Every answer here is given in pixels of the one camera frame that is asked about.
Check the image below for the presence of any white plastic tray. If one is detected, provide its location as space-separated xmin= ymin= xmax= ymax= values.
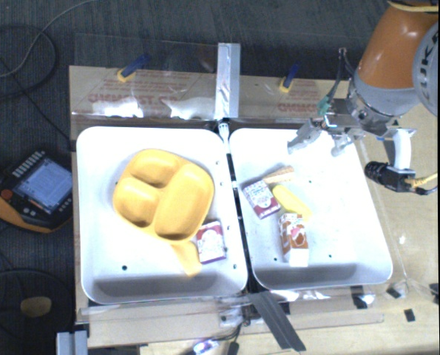
xmin=228 ymin=126 xmax=394 ymax=292
xmin=75 ymin=125 xmax=249 ymax=305

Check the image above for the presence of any yellow banana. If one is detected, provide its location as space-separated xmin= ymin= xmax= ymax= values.
xmin=271 ymin=183 xmax=314 ymax=222

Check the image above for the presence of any black cylinder on white bracket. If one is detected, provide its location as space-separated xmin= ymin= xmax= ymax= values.
xmin=364 ymin=126 xmax=417 ymax=194

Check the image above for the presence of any yellow divided plate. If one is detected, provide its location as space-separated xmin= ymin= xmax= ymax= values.
xmin=112 ymin=148 xmax=216 ymax=277

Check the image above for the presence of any orange and white carton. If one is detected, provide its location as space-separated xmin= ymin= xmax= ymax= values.
xmin=277 ymin=212 xmax=311 ymax=268

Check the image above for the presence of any tan waffle biscuit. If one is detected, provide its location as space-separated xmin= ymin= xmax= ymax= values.
xmin=262 ymin=165 xmax=296 ymax=186

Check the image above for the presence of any brown cardboard board, red print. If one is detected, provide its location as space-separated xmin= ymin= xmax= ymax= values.
xmin=68 ymin=64 xmax=439 ymax=349

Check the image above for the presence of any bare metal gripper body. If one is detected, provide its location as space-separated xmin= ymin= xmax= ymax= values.
xmin=322 ymin=98 xmax=402 ymax=140

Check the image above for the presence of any pink and white carton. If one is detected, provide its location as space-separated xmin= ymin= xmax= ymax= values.
xmin=195 ymin=220 xmax=228 ymax=265
xmin=242 ymin=179 xmax=282 ymax=220

